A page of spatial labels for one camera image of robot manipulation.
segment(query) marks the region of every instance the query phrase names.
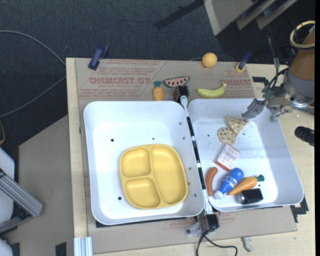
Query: orange bottle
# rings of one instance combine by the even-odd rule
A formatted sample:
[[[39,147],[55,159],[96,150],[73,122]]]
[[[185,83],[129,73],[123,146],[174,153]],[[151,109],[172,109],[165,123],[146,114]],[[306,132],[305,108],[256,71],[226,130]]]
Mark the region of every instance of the orange bottle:
[[[165,100],[165,92],[164,90],[160,87],[161,81],[155,81],[154,85],[155,88],[153,89],[153,99],[155,101],[164,101]]]

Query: blue bottle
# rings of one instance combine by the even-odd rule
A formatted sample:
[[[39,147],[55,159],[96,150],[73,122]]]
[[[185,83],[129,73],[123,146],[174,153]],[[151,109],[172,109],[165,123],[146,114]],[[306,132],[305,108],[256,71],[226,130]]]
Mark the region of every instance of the blue bottle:
[[[244,176],[244,172],[241,169],[232,169],[222,180],[220,189],[214,192],[214,198],[221,199],[224,194],[230,192],[238,184],[238,182],[244,178]]]

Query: toy banana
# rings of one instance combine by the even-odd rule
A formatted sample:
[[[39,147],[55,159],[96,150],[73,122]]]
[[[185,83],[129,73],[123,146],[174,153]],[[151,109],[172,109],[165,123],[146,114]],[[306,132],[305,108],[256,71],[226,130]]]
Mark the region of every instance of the toy banana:
[[[198,89],[196,90],[198,92],[198,94],[200,94],[200,96],[207,98],[207,99],[215,99],[215,98],[219,98],[222,95],[224,95],[225,93],[225,87],[227,86],[226,83],[224,83],[222,85],[222,87],[218,88],[218,89],[214,89],[214,90],[210,90],[210,89]]]

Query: wooden table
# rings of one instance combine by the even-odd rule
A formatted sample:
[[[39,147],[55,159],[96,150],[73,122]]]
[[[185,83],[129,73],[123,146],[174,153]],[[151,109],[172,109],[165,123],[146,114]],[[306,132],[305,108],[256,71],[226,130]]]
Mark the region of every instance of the wooden table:
[[[84,167],[82,155],[81,135],[79,133],[79,99],[77,86],[76,59],[67,58],[67,93],[68,93],[68,118],[70,135],[70,160],[72,176],[73,199],[73,224],[74,237],[85,238],[89,235],[87,223],[87,209],[85,201]],[[266,77],[272,79],[275,74],[273,65],[247,64],[250,77]],[[263,84],[252,82],[252,87],[257,98],[261,97]],[[294,110],[292,113],[280,117],[281,127],[290,150],[293,162],[300,177],[309,211],[306,215],[298,216],[297,231],[259,235],[251,237],[253,251],[250,255],[299,255],[311,256],[316,254],[315,249],[315,151],[314,147],[296,138],[294,131],[298,126],[314,129],[314,115]],[[245,250],[240,238],[220,240],[219,245],[233,245],[238,248],[238,255],[244,255]],[[99,255],[195,255],[196,244],[187,243],[172,246],[135,249],[103,253]],[[234,255],[232,248],[223,249],[202,242],[200,255]]]

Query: yellow plate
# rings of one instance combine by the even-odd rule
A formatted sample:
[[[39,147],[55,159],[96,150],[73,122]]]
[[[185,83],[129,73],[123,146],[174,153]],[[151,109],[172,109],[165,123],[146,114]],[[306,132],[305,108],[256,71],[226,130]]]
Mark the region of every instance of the yellow plate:
[[[119,162],[127,200],[139,209],[174,206],[188,194],[184,166],[178,152],[165,144],[127,149]]]

